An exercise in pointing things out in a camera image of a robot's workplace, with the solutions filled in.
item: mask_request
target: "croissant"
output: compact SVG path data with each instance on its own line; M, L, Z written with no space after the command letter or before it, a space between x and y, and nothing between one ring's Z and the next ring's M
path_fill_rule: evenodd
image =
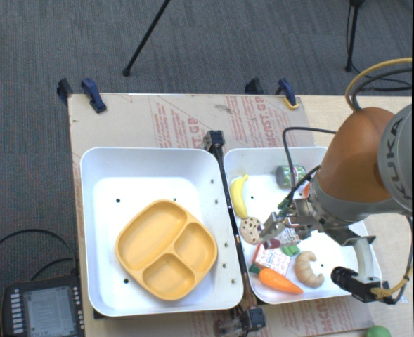
M296 257L294 271L300 282L316 288L324 283L324 275L315 275L310 266L310 261L316 261L316 255L311 251L303 251Z

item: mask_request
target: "toy carrot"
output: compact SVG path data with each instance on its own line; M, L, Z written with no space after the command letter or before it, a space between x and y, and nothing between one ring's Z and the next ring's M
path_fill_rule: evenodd
M262 284L272 287L273 289L295 294L301 294L304 292L304 290L299 286L292 283L288 278L281 275L277 271L272 270L271 268L263 268L258 276Z

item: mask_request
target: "device screen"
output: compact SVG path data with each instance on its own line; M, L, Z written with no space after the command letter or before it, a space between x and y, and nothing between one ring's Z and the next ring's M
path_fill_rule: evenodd
M29 337L73 336L77 334L70 286L24 293Z

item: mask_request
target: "yellow plate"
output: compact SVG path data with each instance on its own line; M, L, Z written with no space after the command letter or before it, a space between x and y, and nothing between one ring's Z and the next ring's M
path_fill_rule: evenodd
M217 245L184 207L162 199L149 204L124 227L116 239L116 256L153 295L178 300L213 266Z

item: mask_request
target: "gray floor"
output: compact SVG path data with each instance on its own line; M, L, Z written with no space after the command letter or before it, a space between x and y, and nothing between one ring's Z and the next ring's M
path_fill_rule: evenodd
M56 95L62 78L75 93L90 77L101 93L242 94L258 77L266 93L285 78L296 95L344 95L356 76L344 70L349 0L171 0L124 77L163 1L0 0L0 238L38 227L77 245L67 110ZM413 0L366 0L356 69L412 49ZM411 82L411 74L398 78ZM64 244L40 232L2 242L0 302L8 284L62 256ZM69 269L60 263L41 276Z

